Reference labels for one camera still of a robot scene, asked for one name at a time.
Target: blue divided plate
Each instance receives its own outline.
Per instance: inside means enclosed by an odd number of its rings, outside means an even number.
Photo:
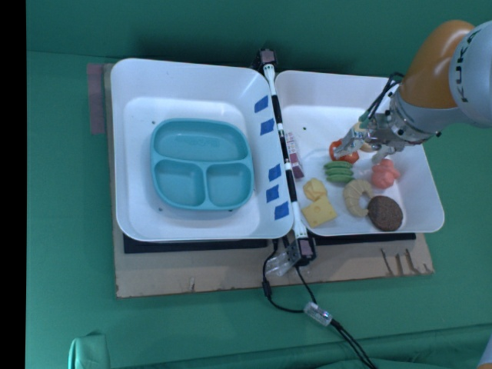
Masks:
[[[239,208],[254,186],[248,141],[224,121],[163,121],[151,136],[151,173],[159,197],[176,208]]]

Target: yellow cheese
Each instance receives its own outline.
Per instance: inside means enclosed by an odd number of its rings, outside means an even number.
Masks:
[[[304,193],[306,194],[306,198],[311,201],[316,201],[321,196],[326,195],[326,187],[323,182],[312,178],[308,183],[303,186]]]
[[[326,195],[320,197],[315,202],[302,208],[302,214],[309,225],[314,228],[337,217],[337,212],[328,200]]]

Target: green wall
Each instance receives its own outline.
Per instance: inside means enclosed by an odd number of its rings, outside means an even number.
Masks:
[[[436,26],[490,20],[492,0],[26,0],[27,46],[110,58],[249,65],[357,75],[405,71]]]

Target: orange toy food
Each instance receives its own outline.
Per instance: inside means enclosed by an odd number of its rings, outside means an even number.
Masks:
[[[331,145],[330,145],[330,157],[331,157],[331,160],[334,160],[334,161],[335,160],[348,161],[349,163],[353,164],[353,163],[355,163],[359,159],[359,154],[357,153],[357,151],[355,151],[353,153],[350,153],[349,155],[346,155],[346,156],[341,156],[339,158],[335,158],[335,156],[334,156],[334,149],[337,148],[340,145],[341,145],[341,139],[339,139],[338,141],[331,142]]]
[[[394,167],[392,160],[384,158],[379,164],[372,167],[371,183],[377,188],[389,188],[393,186],[395,179],[400,177],[400,172]]]

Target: pink toy food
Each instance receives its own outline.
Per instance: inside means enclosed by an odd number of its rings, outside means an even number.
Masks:
[[[400,177],[400,172],[393,166],[392,160],[384,158],[372,168],[371,183],[377,188],[389,188],[393,186],[395,179]]]

